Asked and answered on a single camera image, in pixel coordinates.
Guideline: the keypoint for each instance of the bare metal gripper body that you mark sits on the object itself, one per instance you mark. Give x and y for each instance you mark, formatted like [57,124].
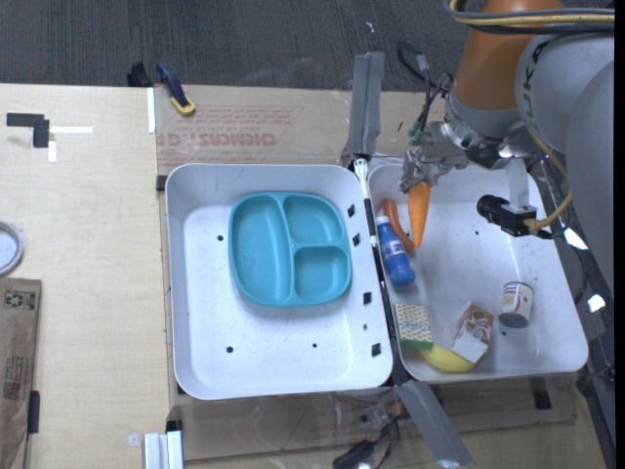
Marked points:
[449,147]

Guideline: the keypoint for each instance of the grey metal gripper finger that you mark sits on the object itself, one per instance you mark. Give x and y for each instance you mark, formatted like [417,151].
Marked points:
[409,176]
[435,174]

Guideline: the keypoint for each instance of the orange carrot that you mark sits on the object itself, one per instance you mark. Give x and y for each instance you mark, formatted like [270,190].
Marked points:
[419,213]

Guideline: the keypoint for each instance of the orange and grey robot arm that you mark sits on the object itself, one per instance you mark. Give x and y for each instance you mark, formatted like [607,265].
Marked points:
[576,115]

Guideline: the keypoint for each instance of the blue bottle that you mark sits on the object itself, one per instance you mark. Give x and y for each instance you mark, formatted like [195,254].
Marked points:
[394,259]

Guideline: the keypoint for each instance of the white plastic tray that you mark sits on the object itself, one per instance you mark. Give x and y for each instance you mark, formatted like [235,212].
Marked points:
[473,271]
[254,350]

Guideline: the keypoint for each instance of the yellow and green carton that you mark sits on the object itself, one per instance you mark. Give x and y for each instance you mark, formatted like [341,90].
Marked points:
[412,325]

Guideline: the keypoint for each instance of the small white and orange can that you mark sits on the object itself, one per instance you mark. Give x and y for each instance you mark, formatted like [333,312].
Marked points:
[516,303]

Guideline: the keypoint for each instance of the blue divided plate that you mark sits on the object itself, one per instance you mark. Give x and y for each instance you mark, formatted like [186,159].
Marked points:
[273,262]

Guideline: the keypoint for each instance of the brown and white carton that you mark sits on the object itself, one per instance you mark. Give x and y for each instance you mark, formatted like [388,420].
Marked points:
[472,332]

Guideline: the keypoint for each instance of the brown cardboard board red print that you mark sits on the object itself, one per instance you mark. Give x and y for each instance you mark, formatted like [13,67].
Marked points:
[234,130]

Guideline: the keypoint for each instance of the yellow banana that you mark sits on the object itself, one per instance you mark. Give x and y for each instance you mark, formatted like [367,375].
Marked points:
[446,361]

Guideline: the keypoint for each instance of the clear tape roll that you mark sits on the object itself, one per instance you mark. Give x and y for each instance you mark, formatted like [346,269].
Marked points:
[19,249]

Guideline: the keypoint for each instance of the brown paper packet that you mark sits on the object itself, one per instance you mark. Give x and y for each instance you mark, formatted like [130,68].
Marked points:
[17,359]

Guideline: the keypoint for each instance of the black cylinder on white bracket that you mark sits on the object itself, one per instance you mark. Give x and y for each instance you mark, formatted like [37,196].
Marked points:
[517,215]

